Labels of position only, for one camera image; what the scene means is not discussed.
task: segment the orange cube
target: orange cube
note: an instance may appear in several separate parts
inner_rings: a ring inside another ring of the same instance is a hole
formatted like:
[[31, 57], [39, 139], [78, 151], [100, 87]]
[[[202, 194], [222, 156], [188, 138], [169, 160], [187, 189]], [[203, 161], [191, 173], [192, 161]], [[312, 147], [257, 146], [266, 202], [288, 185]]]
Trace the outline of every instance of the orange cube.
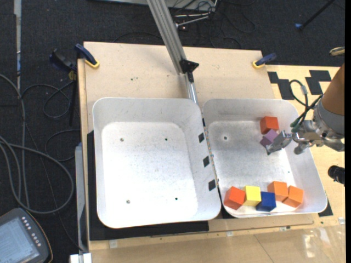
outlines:
[[266, 134], [271, 129], [279, 131], [279, 123], [277, 117], [265, 116], [261, 119], [259, 125], [261, 127], [262, 134]]
[[268, 185], [267, 191], [274, 193], [275, 200], [279, 202], [284, 201], [289, 196], [286, 182], [273, 181]]
[[232, 186], [225, 194], [224, 205], [232, 209], [238, 209], [245, 201], [246, 192]]
[[289, 186], [289, 196], [283, 201], [283, 204], [287, 204], [293, 208], [298, 207], [302, 204], [304, 191], [300, 188]]

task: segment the block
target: block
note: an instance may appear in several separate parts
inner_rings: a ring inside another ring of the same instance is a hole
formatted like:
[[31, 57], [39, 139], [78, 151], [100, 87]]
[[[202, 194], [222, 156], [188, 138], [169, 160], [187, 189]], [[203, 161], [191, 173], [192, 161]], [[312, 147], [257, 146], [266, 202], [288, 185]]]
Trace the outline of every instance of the block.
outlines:
[[267, 191], [274, 193], [275, 200], [278, 202], [284, 201], [289, 196], [286, 182], [273, 181], [267, 186]]
[[304, 191], [300, 188], [289, 186], [289, 196], [283, 201], [283, 204], [287, 204], [293, 208], [298, 207], [302, 204]]
[[261, 202], [256, 206], [259, 211], [272, 211], [276, 208], [275, 194], [271, 192], [261, 192]]
[[243, 205], [255, 207], [261, 201], [261, 189], [258, 186], [245, 186], [246, 192], [245, 201]]
[[276, 132], [279, 130], [279, 123], [277, 117], [265, 116], [259, 122], [259, 126], [261, 128], [261, 133], [266, 134], [271, 129]]
[[266, 145], [270, 145], [273, 143], [273, 140], [278, 136], [278, 133], [274, 129], [270, 129], [266, 135], [263, 136], [263, 139], [259, 142], [261, 143], [264, 147]]
[[232, 186], [226, 193], [224, 198], [224, 205], [229, 208], [237, 210], [245, 201], [245, 191]]

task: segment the clamp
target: clamp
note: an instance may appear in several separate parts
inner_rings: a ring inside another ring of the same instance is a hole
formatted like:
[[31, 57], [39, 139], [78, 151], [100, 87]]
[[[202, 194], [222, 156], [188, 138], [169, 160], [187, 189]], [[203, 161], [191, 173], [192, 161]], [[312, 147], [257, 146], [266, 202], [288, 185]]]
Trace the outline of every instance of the clamp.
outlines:
[[276, 59], [276, 54], [272, 53], [269, 55], [264, 56], [263, 58], [261, 58], [260, 60], [254, 61], [252, 63], [252, 66], [256, 69], [259, 69], [261, 67], [263, 67], [266, 63], [268, 63], [269, 61], [275, 60]]
[[[80, 44], [75, 45], [75, 51], [77, 52], [77, 58], [84, 58], [86, 64], [88, 64], [90, 67], [96, 69], [99, 67], [100, 62], [96, 60], [92, 54], [84, 48]], [[72, 92], [72, 98], [70, 102], [70, 126], [72, 126], [73, 122], [73, 114], [74, 114], [74, 105], [75, 105], [75, 99], [76, 99], [76, 94], [77, 94], [77, 64], [75, 62], [72, 62], [66, 57], [64, 57], [61, 53], [58, 52], [57, 49], [54, 49], [53, 52], [50, 54], [50, 62], [51, 64], [57, 69], [57, 70], [62, 70], [68, 73], [69, 79], [73, 81], [73, 92]]]

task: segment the metal pole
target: metal pole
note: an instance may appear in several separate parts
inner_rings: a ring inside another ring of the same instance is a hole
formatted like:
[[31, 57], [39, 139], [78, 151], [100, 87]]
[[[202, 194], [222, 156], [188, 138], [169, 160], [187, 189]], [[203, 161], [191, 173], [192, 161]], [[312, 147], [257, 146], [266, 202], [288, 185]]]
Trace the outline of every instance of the metal pole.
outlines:
[[158, 30], [166, 45], [175, 70], [179, 75], [183, 75], [186, 81], [188, 97], [198, 104], [194, 82], [189, 81], [187, 73], [183, 73], [180, 61], [186, 60], [182, 43], [180, 42], [176, 25], [172, 19], [165, 0], [146, 0], [155, 19]]

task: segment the plastic tray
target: plastic tray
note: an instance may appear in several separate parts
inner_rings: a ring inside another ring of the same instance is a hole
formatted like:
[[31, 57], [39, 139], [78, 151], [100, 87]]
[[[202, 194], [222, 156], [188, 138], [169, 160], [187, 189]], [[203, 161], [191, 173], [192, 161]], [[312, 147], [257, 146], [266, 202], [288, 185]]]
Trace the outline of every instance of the plastic tray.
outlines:
[[215, 218], [221, 208], [200, 108], [189, 99], [93, 106], [97, 213], [110, 228]]
[[203, 106], [203, 116], [216, 168], [222, 200], [231, 186], [259, 186], [267, 191], [272, 181], [282, 181], [304, 190], [303, 203], [298, 208], [277, 202], [269, 213], [255, 207], [241, 206], [238, 210], [225, 207], [236, 218], [319, 213], [327, 206], [327, 198], [312, 154], [306, 149], [293, 153], [297, 146], [291, 142], [283, 150], [267, 155], [259, 143], [259, 126], [264, 116], [278, 118], [280, 130], [289, 132], [299, 114], [286, 100], [279, 99], [212, 99]]

